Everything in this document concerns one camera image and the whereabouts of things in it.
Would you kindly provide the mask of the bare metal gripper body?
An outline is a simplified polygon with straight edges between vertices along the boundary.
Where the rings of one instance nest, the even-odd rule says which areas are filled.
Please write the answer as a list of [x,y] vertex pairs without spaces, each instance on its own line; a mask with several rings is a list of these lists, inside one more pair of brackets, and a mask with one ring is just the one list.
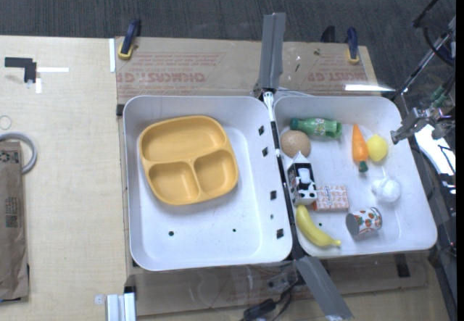
[[423,114],[419,129],[430,130],[433,139],[445,138],[455,129],[455,107],[429,107]]

